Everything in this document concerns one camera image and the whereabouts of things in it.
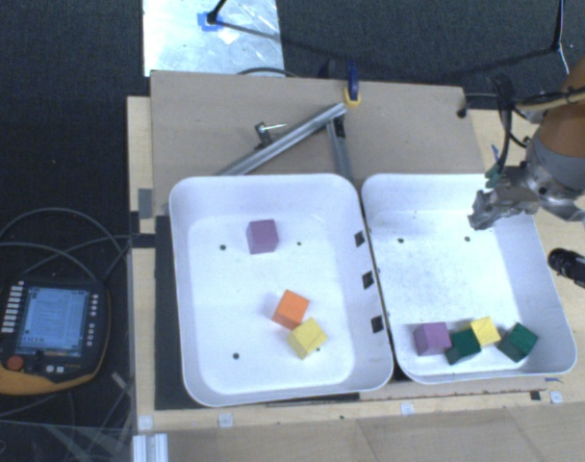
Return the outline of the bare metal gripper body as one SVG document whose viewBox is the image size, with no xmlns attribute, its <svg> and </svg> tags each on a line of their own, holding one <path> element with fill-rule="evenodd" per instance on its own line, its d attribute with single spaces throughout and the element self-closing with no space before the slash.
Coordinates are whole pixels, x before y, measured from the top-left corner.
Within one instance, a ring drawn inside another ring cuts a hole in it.
<svg viewBox="0 0 585 462">
<path fill-rule="evenodd" d="M 561 220 L 585 219 L 585 209 L 575 203 L 582 192 L 562 184 L 543 167 L 507 167 L 492 191 L 496 193 L 496 204 L 490 211 L 490 220 L 521 213 L 533 215 L 539 209 Z"/>
</svg>

